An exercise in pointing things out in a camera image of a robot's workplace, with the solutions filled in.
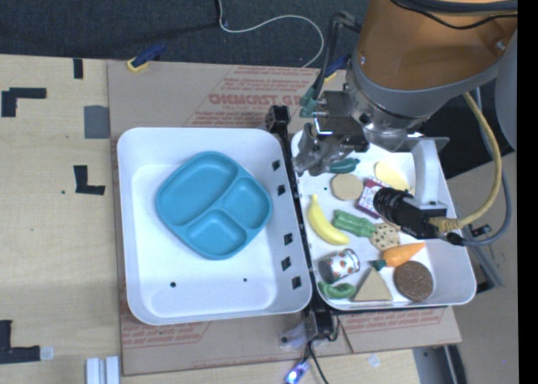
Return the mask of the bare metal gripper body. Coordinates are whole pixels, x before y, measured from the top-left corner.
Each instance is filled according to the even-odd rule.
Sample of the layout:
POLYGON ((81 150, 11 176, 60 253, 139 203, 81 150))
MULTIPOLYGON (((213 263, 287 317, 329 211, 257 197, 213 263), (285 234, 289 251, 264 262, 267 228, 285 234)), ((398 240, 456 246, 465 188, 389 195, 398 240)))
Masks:
POLYGON ((344 91, 323 92, 317 100, 314 119, 319 134, 358 138, 392 152, 402 149, 408 134, 424 122, 422 117, 390 112, 360 92, 344 91))

